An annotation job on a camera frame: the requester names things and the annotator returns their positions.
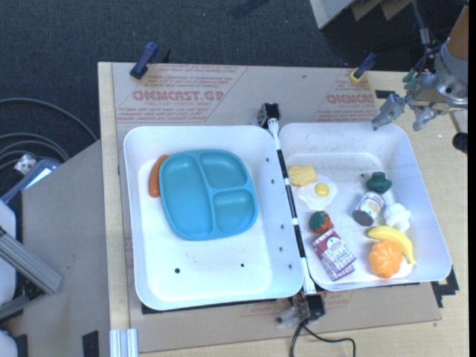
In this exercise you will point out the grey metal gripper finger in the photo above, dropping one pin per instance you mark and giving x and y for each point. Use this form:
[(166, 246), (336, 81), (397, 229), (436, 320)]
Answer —
[(388, 111), (424, 116)]

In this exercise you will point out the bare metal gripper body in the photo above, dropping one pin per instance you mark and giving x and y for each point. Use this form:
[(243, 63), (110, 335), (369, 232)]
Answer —
[(427, 96)]

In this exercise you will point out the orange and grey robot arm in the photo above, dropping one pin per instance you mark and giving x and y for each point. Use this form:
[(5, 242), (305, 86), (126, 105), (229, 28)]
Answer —
[(458, 35)]

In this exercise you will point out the white plastic tray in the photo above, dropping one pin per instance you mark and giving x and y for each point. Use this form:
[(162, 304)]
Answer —
[(346, 151), (208, 273)]

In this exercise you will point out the green broccoli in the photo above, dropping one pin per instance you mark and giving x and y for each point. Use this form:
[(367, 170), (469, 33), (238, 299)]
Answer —
[(378, 182)]

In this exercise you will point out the small white and red can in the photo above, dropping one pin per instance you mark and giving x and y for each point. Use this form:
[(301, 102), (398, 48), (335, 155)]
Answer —
[(370, 205)]

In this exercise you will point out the white cauliflower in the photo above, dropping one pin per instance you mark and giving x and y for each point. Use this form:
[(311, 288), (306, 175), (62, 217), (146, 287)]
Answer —
[(397, 216)]

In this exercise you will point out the white and yellow fried egg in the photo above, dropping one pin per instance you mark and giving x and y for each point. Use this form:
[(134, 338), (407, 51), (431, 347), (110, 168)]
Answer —
[(321, 190)]

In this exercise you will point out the yellow ridged crisp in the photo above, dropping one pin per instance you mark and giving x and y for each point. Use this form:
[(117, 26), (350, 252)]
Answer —
[(301, 174)]

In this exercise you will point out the yellow banana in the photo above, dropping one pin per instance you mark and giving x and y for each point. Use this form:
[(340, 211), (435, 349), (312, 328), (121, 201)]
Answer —
[(394, 235)]

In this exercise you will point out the thin black and white rod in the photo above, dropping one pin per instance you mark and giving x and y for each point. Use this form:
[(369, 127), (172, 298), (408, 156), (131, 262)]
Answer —
[(289, 195)]

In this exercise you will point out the red strawberry with green top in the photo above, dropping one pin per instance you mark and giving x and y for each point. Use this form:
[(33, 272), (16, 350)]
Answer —
[(320, 222)]

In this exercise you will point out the orange pumpkin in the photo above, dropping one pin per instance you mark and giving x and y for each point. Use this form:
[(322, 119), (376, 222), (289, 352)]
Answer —
[(385, 260)]

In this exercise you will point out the red and white carton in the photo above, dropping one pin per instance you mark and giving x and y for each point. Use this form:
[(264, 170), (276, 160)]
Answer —
[(334, 255)]

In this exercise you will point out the brown cardboard board, red print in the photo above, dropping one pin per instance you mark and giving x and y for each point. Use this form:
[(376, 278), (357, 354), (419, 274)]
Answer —
[(208, 99)]

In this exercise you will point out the blue divided plate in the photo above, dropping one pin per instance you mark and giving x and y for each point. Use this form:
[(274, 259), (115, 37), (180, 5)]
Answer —
[(193, 195)]

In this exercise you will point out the orange sausage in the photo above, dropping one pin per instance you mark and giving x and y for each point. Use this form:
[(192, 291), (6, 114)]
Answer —
[(153, 184)]

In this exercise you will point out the black cylinder on white bracket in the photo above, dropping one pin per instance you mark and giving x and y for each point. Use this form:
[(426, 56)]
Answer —
[(460, 143)]

